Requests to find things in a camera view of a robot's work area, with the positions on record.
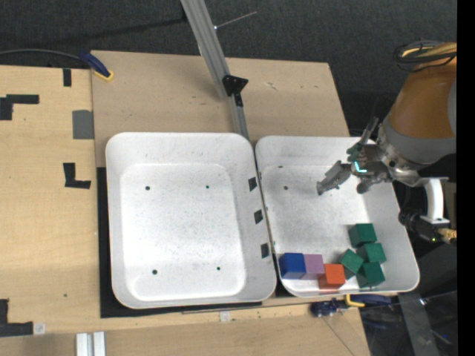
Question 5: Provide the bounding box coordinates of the black cylinder on white bracket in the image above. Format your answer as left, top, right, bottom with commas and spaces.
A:
398, 177, 453, 243

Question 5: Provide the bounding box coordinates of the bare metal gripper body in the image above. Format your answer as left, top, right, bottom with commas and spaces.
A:
350, 141, 428, 188

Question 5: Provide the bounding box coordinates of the purple cube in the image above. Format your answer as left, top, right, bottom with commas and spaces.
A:
302, 254, 327, 281

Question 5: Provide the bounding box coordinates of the white plastic tray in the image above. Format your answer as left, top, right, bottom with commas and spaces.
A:
254, 135, 422, 299
105, 131, 278, 310

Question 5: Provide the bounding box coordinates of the blue cube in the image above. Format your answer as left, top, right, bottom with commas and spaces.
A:
278, 252, 307, 280

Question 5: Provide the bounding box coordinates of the green cube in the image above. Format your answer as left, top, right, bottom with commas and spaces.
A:
338, 248, 365, 279
355, 261, 387, 289
347, 222, 379, 248
356, 242, 387, 265

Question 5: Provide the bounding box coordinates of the orange cube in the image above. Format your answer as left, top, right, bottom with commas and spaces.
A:
317, 263, 347, 290

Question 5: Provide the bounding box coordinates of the pale wood board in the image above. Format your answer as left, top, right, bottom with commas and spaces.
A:
90, 50, 364, 323

